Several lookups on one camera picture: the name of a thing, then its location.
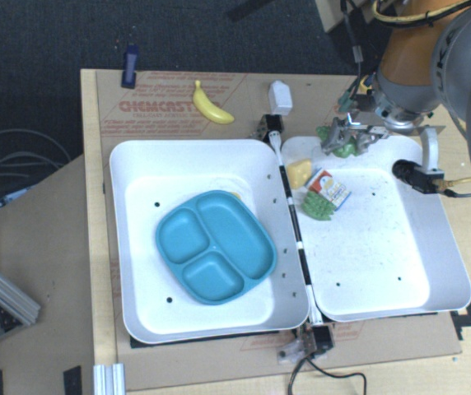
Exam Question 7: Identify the thin black and white rod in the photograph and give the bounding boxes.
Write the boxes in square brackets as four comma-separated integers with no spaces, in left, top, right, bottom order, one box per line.
[268,131,324,325]

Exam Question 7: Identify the green broccoli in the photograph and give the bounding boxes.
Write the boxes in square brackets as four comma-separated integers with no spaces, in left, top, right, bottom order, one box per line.
[315,125,361,159]

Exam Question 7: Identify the red and white carton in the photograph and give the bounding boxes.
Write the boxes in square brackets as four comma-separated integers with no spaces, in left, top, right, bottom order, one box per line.
[304,167,352,212]

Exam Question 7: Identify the small white bottle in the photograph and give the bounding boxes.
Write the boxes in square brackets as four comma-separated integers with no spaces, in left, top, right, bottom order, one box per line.
[268,80,294,117]

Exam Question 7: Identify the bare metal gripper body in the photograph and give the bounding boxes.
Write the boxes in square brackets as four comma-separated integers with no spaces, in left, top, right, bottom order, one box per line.
[330,108,422,140]

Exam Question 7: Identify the yellow cheese wedge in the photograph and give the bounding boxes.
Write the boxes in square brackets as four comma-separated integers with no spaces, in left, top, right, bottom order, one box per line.
[285,158,315,191]

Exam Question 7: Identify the brown cardboard board red print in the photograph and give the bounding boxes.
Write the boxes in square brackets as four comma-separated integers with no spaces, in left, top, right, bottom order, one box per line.
[95,70,464,391]

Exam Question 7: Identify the black cylinder on white bracket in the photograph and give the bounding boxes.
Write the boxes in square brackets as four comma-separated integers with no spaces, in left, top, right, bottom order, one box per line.
[391,125,446,196]

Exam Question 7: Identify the yellow banana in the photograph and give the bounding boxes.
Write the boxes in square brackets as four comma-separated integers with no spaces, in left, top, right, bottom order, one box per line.
[192,80,236,125]

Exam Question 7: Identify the green pea pods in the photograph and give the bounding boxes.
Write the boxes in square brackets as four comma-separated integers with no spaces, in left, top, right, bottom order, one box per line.
[301,190,338,222]

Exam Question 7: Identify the white plastic tray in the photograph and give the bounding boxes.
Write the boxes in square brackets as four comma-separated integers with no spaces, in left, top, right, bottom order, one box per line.
[109,138,312,345]
[280,134,471,323]

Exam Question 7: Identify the blue divided plate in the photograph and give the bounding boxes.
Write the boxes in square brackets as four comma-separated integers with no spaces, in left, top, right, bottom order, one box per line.
[155,189,278,306]

